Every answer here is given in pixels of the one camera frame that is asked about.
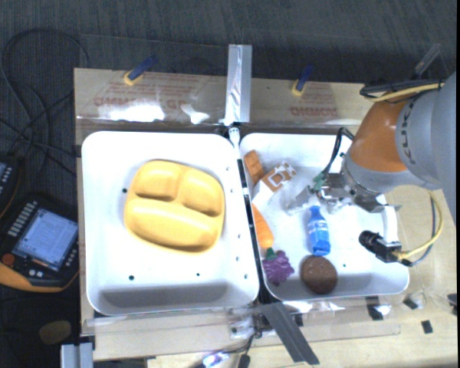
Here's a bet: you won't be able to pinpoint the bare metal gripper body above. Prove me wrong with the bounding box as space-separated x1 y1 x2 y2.
316 172 402 214

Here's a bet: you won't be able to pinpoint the white and orange carton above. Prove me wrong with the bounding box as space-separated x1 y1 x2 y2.
251 159 297 209

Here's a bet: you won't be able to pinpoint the blue bottle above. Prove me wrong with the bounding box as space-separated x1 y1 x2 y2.
307 205 332 257

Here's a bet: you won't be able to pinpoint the orange carrot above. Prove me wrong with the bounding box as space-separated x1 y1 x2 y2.
251 204 277 261

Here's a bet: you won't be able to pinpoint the brown waffle biscuit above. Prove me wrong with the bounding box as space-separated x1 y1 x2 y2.
243 149 266 186

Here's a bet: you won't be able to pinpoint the purple grapes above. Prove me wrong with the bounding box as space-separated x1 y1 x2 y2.
261 249 295 287

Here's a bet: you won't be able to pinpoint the brown round bread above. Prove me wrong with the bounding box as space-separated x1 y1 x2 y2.
300 255 339 295

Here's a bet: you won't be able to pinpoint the white plastic tray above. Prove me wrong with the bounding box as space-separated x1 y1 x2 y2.
80 130 261 317
238 132 410 303

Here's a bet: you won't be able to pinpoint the brown cardboard board red print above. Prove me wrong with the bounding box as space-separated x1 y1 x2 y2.
73 67 407 360

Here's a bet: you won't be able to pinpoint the yellow divided plate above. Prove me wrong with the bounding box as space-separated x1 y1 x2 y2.
123 159 226 253

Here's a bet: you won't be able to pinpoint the black cylinder on white bracket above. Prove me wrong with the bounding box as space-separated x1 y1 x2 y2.
358 204 404 265

